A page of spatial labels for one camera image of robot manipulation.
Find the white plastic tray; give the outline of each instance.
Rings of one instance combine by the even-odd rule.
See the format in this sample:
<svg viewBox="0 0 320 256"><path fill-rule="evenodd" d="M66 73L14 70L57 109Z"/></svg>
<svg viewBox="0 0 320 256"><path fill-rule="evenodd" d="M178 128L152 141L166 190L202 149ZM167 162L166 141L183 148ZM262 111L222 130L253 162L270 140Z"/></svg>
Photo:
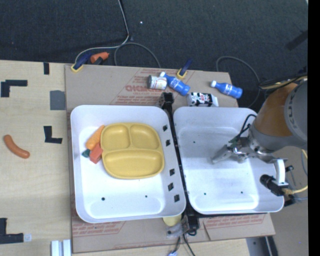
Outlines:
<svg viewBox="0 0 320 256"><path fill-rule="evenodd" d="M188 197L197 212L247 214L282 209L283 197L260 183L263 174L276 176L273 164L258 158L238 163L233 157L212 164L211 158L240 132L249 114L256 113L233 107L180 107L174 112Z"/></svg>
<svg viewBox="0 0 320 256"><path fill-rule="evenodd" d="M175 146L168 116L162 109L81 105L71 112L70 122L75 207L81 219L88 223L141 220L177 216L184 211L186 198ZM87 139L99 126L125 122L147 124L157 131L165 163L156 176L117 179L105 171L102 161L94 164L81 155Z"/></svg>

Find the toy carrot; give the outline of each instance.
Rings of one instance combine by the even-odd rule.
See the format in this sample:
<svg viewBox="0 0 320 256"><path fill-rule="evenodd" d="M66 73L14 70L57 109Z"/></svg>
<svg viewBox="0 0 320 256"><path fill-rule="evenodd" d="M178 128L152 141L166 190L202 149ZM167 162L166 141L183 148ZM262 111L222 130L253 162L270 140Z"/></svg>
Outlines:
<svg viewBox="0 0 320 256"><path fill-rule="evenodd" d="M95 146L97 145L97 143L100 142L100 136L102 133L102 130L104 129L104 125L101 125L92 135L91 137L86 141L85 143L85 147L88 150L93 150L95 148Z"/></svg>

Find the white cable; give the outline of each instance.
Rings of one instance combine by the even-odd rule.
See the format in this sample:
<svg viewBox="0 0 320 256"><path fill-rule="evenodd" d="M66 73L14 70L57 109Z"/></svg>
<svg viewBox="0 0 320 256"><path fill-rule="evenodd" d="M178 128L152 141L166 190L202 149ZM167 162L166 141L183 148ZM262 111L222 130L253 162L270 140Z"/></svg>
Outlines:
<svg viewBox="0 0 320 256"><path fill-rule="evenodd" d="M79 58L79 56L80 56L81 54L83 54L83 53L85 53L85 52L87 52L87 51L99 50L99 49L115 49L115 48L118 48L119 46L125 44L125 43L128 41L130 35L129 35L129 29L128 29L128 25L127 25L125 13L124 13L124 10L123 10L122 5L121 5L121 3L120 3L120 0L118 0L118 3L119 3L119 6L120 6L120 10L121 10L122 17L123 17L123 21L124 21L124 25L125 25L125 30L126 30L126 33L127 33L126 39L125 39L121 44L119 44L119 45L117 45L117 46L94 47L94 48L89 48L89 49L83 50L82 52L80 52L80 53L77 55L77 57L75 58L74 63L77 62L77 60L78 60L78 58Z"/></svg>

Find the white bottle cap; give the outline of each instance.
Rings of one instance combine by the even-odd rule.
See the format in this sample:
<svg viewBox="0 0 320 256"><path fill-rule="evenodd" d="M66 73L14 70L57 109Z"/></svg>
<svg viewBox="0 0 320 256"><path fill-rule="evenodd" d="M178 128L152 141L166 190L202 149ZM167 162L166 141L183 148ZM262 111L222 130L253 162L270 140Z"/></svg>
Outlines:
<svg viewBox="0 0 320 256"><path fill-rule="evenodd" d="M213 80L213 81L211 82L210 86L211 86L212 88L214 88L214 87L216 87L216 84L217 84L217 81Z"/></svg>

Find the blue bottle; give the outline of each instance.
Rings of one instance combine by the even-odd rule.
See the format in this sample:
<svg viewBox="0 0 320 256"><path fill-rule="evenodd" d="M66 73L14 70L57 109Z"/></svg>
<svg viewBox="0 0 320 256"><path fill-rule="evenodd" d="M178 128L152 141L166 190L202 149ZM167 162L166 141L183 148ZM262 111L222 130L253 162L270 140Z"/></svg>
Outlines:
<svg viewBox="0 0 320 256"><path fill-rule="evenodd" d="M239 99L243 92L241 88L226 82L217 82L213 80L210 86L212 88L217 88L222 94L229 95L236 99Z"/></svg>
<svg viewBox="0 0 320 256"><path fill-rule="evenodd" d="M178 78L174 76L169 76L166 72L161 72L160 77L166 78L167 84L170 88L174 89L176 92L180 93L182 96L187 95L190 90L190 86L181 82Z"/></svg>

